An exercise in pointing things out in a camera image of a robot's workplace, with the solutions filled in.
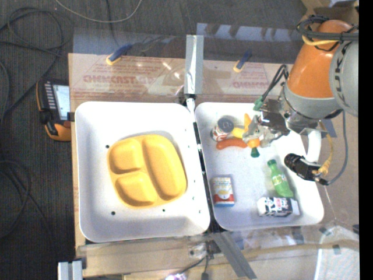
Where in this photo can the brown cardboard board red print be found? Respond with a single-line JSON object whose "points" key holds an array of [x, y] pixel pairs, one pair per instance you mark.
{"points": [[116, 80]]}

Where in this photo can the yellow divided plate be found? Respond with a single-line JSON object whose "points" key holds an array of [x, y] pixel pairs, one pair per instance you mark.
{"points": [[163, 162]]}

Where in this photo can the red and white carton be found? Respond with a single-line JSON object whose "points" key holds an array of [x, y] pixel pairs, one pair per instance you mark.
{"points": [[223, 191]]}

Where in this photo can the orange carrot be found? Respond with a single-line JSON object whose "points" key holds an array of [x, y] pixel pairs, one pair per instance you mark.
{"points": [[254, 150]]}

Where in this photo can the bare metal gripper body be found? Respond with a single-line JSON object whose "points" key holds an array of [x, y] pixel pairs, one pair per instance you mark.
{"points": [[275, 121]]}

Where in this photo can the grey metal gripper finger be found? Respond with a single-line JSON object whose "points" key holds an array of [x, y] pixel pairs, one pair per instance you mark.
{"points": [[268, 139], [253, 130]]}

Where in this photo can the white plastic tray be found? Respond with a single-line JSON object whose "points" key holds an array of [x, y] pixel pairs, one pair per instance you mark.
{"points": [[247, 179], [93, 162]]}

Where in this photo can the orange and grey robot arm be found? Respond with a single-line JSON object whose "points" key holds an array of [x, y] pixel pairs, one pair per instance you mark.
{"points": [[311, 71]]}

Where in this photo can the red sausage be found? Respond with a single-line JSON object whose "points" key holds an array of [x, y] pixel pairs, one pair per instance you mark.
{"points": [[230, 144]]}

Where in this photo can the black and white milk carton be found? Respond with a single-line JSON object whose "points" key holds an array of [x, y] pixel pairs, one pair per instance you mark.
{"points": [[277, 207]]}

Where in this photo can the green plastic bottle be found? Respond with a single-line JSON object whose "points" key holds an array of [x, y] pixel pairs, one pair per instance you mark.
{"points": [[279, 181]]}

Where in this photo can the black cylinder on white bracket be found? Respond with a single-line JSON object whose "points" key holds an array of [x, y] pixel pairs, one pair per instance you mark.
{"points": [[301, 166]]}

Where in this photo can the red and white can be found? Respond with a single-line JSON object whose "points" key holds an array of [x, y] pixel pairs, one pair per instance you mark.
{"points": [[221, 128]]}

